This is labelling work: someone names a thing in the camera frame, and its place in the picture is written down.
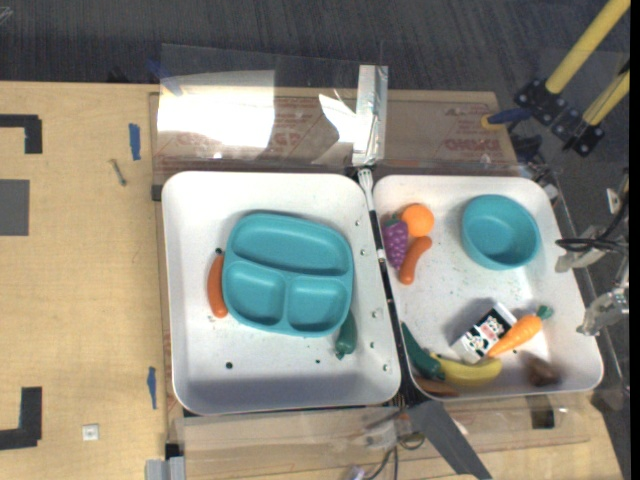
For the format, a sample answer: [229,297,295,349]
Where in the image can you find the green pepper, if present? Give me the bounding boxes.
[334,309,359,361]
[400,321,446,382]

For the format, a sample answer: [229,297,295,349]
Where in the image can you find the brown lump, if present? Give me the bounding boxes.
[526,356,561,389]

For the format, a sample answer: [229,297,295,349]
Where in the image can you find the orange fruit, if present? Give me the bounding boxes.
[400,203,435,238]

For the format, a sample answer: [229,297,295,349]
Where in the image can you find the orange carrot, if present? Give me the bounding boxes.
[486,304,556,360]

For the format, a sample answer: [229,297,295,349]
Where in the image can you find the white milk carton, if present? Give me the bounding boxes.
[449,302,518,366]

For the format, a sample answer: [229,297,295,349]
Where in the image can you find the blue divided plate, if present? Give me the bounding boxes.
[221,211,356,339]

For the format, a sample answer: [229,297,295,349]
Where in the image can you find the orange sausage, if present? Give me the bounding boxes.
[397,235,434,286]
[206,253,230,319]

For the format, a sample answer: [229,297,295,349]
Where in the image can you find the white plastic tray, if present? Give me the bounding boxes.
[372,174,605,402]
[160,170,402,417]

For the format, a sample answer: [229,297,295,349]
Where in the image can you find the yellow banana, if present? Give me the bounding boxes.
[429,351,504,389]

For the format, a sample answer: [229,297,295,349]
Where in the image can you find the purple grapes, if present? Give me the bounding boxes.
[381,214,410,271]

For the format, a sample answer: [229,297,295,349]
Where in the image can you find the blue bowl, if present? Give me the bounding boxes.
[460,193,543,272]

